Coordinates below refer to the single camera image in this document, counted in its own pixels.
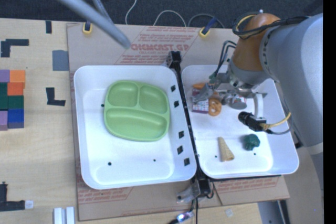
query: black cable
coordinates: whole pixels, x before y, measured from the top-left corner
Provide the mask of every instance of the black cable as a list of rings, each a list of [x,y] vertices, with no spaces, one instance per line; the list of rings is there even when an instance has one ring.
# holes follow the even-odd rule
[[[214,197],[215,194],[215,184],[212,182],[212,191],[211,191],[211,195],[207,195],[206,198],[208,199],[212,199]]]
[[[195,224],[198,223],[198,198],[196,198],[196,221]]]
[[[190,210],[186,213],[183,213],[183,214],[180,214],[178,215],[178,217],[176,217],[175,219],[173,219],[171,222],[169,222],[169,224],[177,224],[177,223],[180,223],[180,222],[183,222],[185,221],[186,219],[190,218],[190,216],[188,215],[188,213],[191,213],[194,208],[195,208],[195,203],[196,203],[196,199],[193,199],[192,200],[192,203],[191,203],[191,207],[190,207]]]
[[[286,131],[273,132],[272,130],[267,129],[267,130],[265,130],[265,132],[268,133],[268,134],[287,134],[292,129],[292,117],[289,118],[288,122],[289,122],[289,128]]]
[[[225,59],[226,59],[226,56],[227,56],[227,52],[228,52],[228,49],[229,48],[236,48],[237,44],[230,41],[230,40],[227,40],[223,43],[223,47],[222,47],[222,51],[220,53],[220,57],[219,57],[219,63],[218,63],[218,66],[217,66],[217,69],[216,71],[214,72],[214,76],[216,77],[220,68],[222,67]]]
[[[251,36],[260,34],[262,31],[270,27],[275,27],[275,26],[280,26],[280,25],[283,26],[283,25],[299,24],[305,19],[308,19],[308,16],[298,16],[298,17],[293,17],[293,18],[288,18],[288,19],[280,19],[269,25],[263,25],[263,26],[260,26],[258,28],[254,28],[251,30],[239,31],[238,27],[243,21],[245,21],[248,18],[252,18],[256,16],[257,14],[260,14],[260,12],[250,12],[250,13],[245,13],[239,16],[233,23],[233,27],[232,27],[233,33],[239,36],[241,39],[248,39]]]
[[[201,17],[201,16],[210,17],[210,18],[212,18],[212,19],[215,18],[215,19],[216,19],[216,22],[217,22],[218,24],[220,24],[220,26],[221,26],[222,28],[225,28],[224,24],[223,24],[220,20],[218,20],[215,16],[213,16],[213,15],[211,15],[211,14],[207,14],[207,13],[200,13],[200,14],[196,14],[195,16],[193,16],[193,17],[189,20],[189,22],[188,22],[188,24],[187,24],[187,27],[190,27],[191,22],[192,22],[196,17]]]

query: wooden table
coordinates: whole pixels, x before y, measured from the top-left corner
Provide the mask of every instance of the wooden table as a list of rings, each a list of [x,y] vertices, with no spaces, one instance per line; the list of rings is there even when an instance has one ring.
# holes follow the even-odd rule
[[[33,209],[0,212],[0,223],[52,223],[56,207],[74,207],[78,221],[69,72],[52,65],[52,51],[68,50],[66,22],[52,26],[47,34],[45,21],[0,19],[0,40],[29,39],[29,46],[11,46],[10,57],[0,58],[0,69],[26,71],[25,127],[0,131],[0,182],[8,184],[8,201],[34,202]],[[47,87],[65,106],[47,105]],[[86,222],[165,224],[175,217],[167,212]],[[257,204],[234,205],[199,209],[198,223],[260,224],[261,217]]]

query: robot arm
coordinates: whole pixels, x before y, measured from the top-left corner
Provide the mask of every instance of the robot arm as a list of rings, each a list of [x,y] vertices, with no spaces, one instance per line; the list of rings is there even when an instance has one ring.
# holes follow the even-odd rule
[[[292,115],[292,127],[308,149],[323,195],[323,15],[268,28],[249,38],[253,29],[274,24],[270,14],[253,16],[230,61],[227,77],[241,95],[267,78],[280,83]]]

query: metal bracket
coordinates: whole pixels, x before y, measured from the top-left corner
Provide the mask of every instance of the metal bracket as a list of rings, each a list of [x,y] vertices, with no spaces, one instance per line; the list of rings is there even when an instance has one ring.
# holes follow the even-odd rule
[[[75,210],[73,207],[54,208],[52,213],[53,224],[75,224]]]
[[[254,116],[258,119],[264,116],[264,101],[262,93],[257,93],[253,96],[254,100]]]
[[[189,203],[195,198],[197,198],[201,194],[200,185],[198,184],[198,180],[195,180],[194,183],[190,185],[189,188],[185,189],[176,194],[177,203]]]

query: black tape mark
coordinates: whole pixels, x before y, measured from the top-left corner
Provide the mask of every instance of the black tape mark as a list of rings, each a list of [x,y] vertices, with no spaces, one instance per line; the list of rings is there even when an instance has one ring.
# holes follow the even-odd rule
[[[46,92],[48,99],[47,104],[65,106],[66,100],[55,100],[55,88],[48,87],[46,88]]]
[[[190,159],[189,158],[184,159],[184,166],[187,166],[189,164],[190,164]]]
[[[51,21],[47,20],[46,21],[46,34],[51,34],[53,31],[52,31],[52,27],[51,27]]]
[[[177,148],[177,154],[181,154],[183,152],[183,146],[179,146],[178,148]]]
[[[7,184],[0,184],[0,211],[16,211],[25,209],[25,201],[7,201]]]
[[[10,44],[6,41],[1,41],[1,57],[9,57],[10,55]]]
[[[10,46],[29,46],[29,39],[6,38],[6,42],[9,43]]]

